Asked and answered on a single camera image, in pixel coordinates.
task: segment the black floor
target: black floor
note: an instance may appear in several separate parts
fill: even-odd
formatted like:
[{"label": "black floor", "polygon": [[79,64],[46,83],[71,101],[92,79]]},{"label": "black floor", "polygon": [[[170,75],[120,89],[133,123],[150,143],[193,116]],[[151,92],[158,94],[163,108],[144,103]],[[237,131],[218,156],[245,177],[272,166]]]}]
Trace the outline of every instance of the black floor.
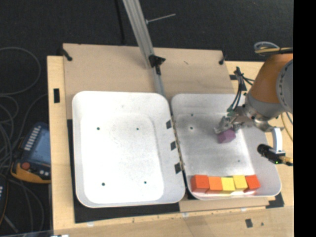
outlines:
[{"label": "black floor", "polygon": [[[140,0],[145,18],[150,20],[175,13],[176,16],[148,25],[155,47],[220,49],[227,60],[263,61],[253,51],[254,43],[270,41],[281,47],[293,46],[294,0]],[[19,104],[11,142],[37,121],[48,123],[47,96],[38,100],[23,120],[29,106],[47,93],[46,57],[55,55],[62,43],[136,45],[122,0],[118,0],[123,34],[115,0],[0,0],[0,49],[26,49],[39,60],[40,77],[26,92],[10,95]],[[34,57],[21,50],[0,51],[0,106],[10,113],[15,106],[7,93],[24,89],[38,76]],[[0,108],[0,125],[11,131],[8,114]],[[0,149],[5,146],[0,134]],[[25,185],[44,208],[42,230],[50,229],[51,208],[48,185]],[[23,189],[10,185],[7,218],[19,233],[38,231],[42,214],[31,195],[32,215]],[[14,234],[3,220],[0,235]]]}]

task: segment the block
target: block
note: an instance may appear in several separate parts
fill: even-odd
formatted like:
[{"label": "block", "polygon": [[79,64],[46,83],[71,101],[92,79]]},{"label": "block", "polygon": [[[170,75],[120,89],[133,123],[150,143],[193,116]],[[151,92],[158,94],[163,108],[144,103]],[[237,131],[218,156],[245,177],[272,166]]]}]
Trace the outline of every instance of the block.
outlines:
[{"label": "block", "polygon": [[203,192],[209,190],[209,182],[207,175],[194,175],[191,178],[191,190],[192,192]]},{"label": "block", "polygon": [[235,183],[232,177],[222,177],[223,191],[221,193],[230,194],[235,191]]},{"label": "block", "polygon": [[235,138],[236,138],[236,134],[232,128],[230,128],[224,132],[221,132],[220,134],[217,134],[217,141],[220,144],[231,142]]},{"label": "block", "polygon": [[244,175],[235,175],[233,176],[235,189],[238,192],[242,192],[248,188],[246,177]]},{"label": "block", "polygon": [[222,178],[219,176],[209,176],[209,189],[206,191],[207,194],[218,194],[223,191]]},{"label": "block", "polygon": [[260,188],[260,182],[257,178],[257,175],[250,175],[246,176],[246,182],[248,185],[248,188],[244,190],[244,192],[250,192],[250,191],[255,191],[256,189]]}]

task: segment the wooden table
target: wooden table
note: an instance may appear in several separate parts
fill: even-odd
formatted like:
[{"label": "wooden table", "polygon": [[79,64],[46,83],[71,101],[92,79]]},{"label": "wooden table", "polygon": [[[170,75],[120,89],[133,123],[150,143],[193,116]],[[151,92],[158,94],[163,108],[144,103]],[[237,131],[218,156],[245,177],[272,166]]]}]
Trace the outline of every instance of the wooden table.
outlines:
[{"label": "wooden table", "polygon": [[[122,83],[122,78],[115,74],[112,63],[102,64],[102,54],[115,49],[115,52],[123,52],[121,67],[128,65],[129,69],[139,69],[143,66],[142,57],[137,47],[114,47],[97,45],[76,45],[65,44],[64,48],[74,57],[81,57],[81,60],[74,59],[71,64],[64,57],[48,56],[48,92],[49,92],[49,122],[51,138],[51,163],[52,163],[52,216],[53,229],[55,234],[69,234],[70,236],[293,236],[294,235],[294,195],[293,195],[293,167],[277,165],[279,176],[282,182],[281,194],[284,200],[284,207],[266,209],[266,201],[273,200],[274,197],[265,200],[251,200],[240,202],[238,200],[227,202],[212,202],[207,204],[208,210],[203,208],[203,204],[195,205],[183,199],[180,213],[163,215],[151,215],[140,217],[127,217],[111,220],[100,220],[95,222],[75,223],[73,193],[71,186],[71,168],[68,147],[67,118],[69,111],[67,105],[71,98],[71,89],[67,78],[67,73],[80,73],[76,66],[91,66],[91,61],[99,63],[101,68],[110,67],[111,78],[117,78]],[[165,85],[167,98],[170,99],[178,92],[186,93],[233,93],[237,90],[237,81],[230,81],[229,74],[233,74],[236,66],[246,77],[254,79],[262,62],[234,62],[226,61],[220,75],[214,76],[209,71],[213,71],[214,59],[221,59],[220,51],[210,50],[187,50],[155,48],[158,56],[167,58],[162,65],[162,77]],[[191,72],[188,65],[194,67]],[[134,73],[129,74],[128,80],[133,85],[133,80],[139,78]],[[146,91],[154,92],[153,85],[149,83]],[[54,89],[59,89],[60,99],[58,103],[54,99]],[[283,119],[288,128],[289,134],[293,135],[293,127],[287,117]],[[272,125],[283,126],[282,119],[271,122]],[[283,130],[283,148],[287,155],[293,156],[293,142],[290,136]],[[267,140],[272,145],[272,137],[267,134]],[[251,220],[252,227],[247,227],[245,220]]]}]

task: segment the emergency stop button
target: emergency stop button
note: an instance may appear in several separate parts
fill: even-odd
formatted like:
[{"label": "emergency stop button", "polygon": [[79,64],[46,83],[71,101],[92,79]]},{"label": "emergency stop button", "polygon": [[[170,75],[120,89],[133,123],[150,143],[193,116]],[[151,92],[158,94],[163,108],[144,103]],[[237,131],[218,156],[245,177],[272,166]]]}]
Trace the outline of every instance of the emergency stop button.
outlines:
[{"label": "emergency stop button", "polygon": [[24,169],[24,170],[29,170],[31,167],[30,163],[29,162],[24,162],[22,163],[21,165],[21,168]]}]

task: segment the yellow block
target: yellow block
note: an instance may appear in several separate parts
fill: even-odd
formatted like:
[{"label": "yellow block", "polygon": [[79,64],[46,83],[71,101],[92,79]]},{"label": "yellow block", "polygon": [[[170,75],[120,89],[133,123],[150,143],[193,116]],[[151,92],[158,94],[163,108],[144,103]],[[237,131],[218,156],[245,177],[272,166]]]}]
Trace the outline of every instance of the yellow block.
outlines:
[{"label": "yellow block", "polygon": [[222,193],[232,193],[236,190],[234,179],[232,177],[222,177],[222,185]]},{"label": "yellow block", "polygon": [[236,191],[244,191],[245,189],[248,188],[245,176],[236,175],[236,176],[233,176],[233,179],[234,179]]}]

